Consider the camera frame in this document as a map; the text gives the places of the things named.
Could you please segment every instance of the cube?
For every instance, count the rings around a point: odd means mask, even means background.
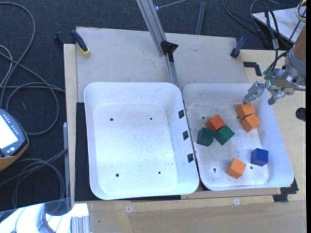
[[[221,145],[225,144],[232,136],[234,132],[227,126],[224,125],[220,130],[215,133],[215,139],[219,141]]]
[[[226,170],[226,174],[232,176],[235,179],[238,179],[243,175],[245,167],[246,164],[243,161],[234,158],[232,161],[230,161]]]
[[[241,122],[241,125],[246,132],[250,132],[253,128],[257,127],[259,124],[261,124],[261,121],[255,114],[251,114],[245,117]]]
[[[264,166],[268,163],[269,151],[256,148],[251,154],[251,164]]]
[[[236,112],[240,119],[244,119],[245,117],[254,114],[256,111],[251,103],[246,103],[237,107]]]
[[[198,133],[197,143],[208,147],[214,140],[214,131],[202,128]]]
[[[210,118],[205,126],[210,129],[210,130],[214,130],[215,132],[218,131],[221,127],[223,127],[225,125],[225,122],[223,121],[223,119],[220,117],[220,115],[215,115],[212,118]]]

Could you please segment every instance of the lit screen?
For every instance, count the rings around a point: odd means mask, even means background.
[[[9,125],[0,116],[0,149],[18,141],[18,138],[10,129]]]

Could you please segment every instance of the green cube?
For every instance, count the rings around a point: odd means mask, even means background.
[[[202,128],[198,133],[197,143],[208,147],[214,140],[214,131]]]
[[[220,130],[215,134],[215,138],[221,145],[225,144],[232,136],[234,132],[227,126],[224,125]]]

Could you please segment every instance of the white tray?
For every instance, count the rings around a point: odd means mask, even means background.
[[[210,190],[286,187],[294,180],[273,107],[268,105],[267,91],[251,101],[261,124],[249,133],[240,125],[235,109],[242,103],[242,96],[251,85],[191,83],[183,90],[200,178]],[[199,130],[216,114],[222,117],[235,135],[223,146],[216,139],[209,147],[197,144]],[[261,167],[250,163],[251,151],[255,148],[269,151],[268,164]],[[238,179],[225,172],[233,158],[246,163],[244,174]]]
[[[197,189],[177,86],[95,82],[85,88],[84,100],[90,187],[97,197],[183,195]]]

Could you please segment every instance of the wooden table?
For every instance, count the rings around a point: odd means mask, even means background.
[[[75,120],[77,102],[76,45],[64,45],[67,123],[69,132],[70,192],[74,202]],[[244,62],[256,62],[263,72],[274,60],[270,50],[241,50]],[[278,62],[281,67],[284,60]],[[263,82],[253,68],[244,68],[247,81]],[[86,201],[93,233],[148,232],[306,232],[306,139],[305,122],[295,117],[305,108],[305,93],[279,99],[273,105],[299,191],[286,203],[274,202],[280,188],[237,191],[200,191],[170,201]]]

